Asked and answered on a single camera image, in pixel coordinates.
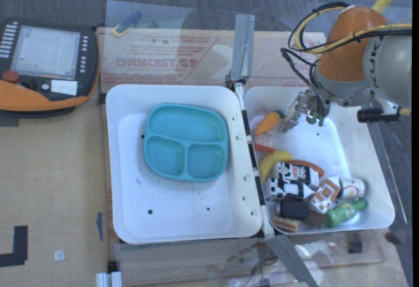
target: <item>red button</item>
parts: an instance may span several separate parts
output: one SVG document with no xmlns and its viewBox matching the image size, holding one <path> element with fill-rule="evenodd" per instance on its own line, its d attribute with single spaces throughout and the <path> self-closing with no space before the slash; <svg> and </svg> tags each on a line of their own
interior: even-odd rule
<svg viewBox="0 0 419 287">
<path fill-rule="evenodd" d="M 3 73 L 3 80 L 14 85 L 19 82 L 19 73 L 14 70 L 8 70 Z"/>
</svg>

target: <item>yellow banana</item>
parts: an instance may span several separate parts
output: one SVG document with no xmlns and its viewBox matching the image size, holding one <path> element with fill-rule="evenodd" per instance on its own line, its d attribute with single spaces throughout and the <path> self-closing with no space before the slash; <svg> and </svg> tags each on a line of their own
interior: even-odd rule
<svg viewBox="0 0 419 287">
<path fill-rule="evenodd" d="M 264 157 L 259 163 L 259 174 L 261 175 L 262 183 L 266 183 L 266 178 L 276 163 L 290 161 L 292 158 L 292 154 L 281 149 L 277 149 L 272 154 L 268 154 L 266 157 Z"/>
</svg>

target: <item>white tray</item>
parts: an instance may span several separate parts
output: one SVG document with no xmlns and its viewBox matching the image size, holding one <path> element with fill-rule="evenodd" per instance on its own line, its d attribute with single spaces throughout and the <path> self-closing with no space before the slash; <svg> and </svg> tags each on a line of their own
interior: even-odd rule
<svg viewBox="0 0 419 287">
<path fill-rule="evenodd" d="M 249 125 L 252 129 L 270 111 L 286 113 L 300 91 L 299 87 L 254 87 L 244 96 Z M 369 184 L 365 195 L 368 207 L 356 216 L 334 228 L 318 229 L 304 222 L 298 234 L 332 231 L 381 229 L 393 223 L 395 212 L 380 163 L 366 124 L 357 121 L 358 107 L 331 107 L 324 126 L 308 124 L 301 116 L 299 124 L 283 133 L 276 132 L 276 148 L 284 149 L 294 159 L 314 163 L 325 171 L 325 176 L 361 178 Z M 266 154 L 257 152 L 260 162 Z M 267 201 L 270 216 L 276 203 Z"/>
<path fill-rule="evenodd" d="M 162 103 L 205 107 L 228 127 L 228 161 L 213 182 L 152 173 L 143 138 L 149 112 Z M 238 99 L 221 86 L 119 85 L 106 97 L 113 223 L 129 244 L 251 237 L 261 229 L 253 167 Z"/>
</svg>

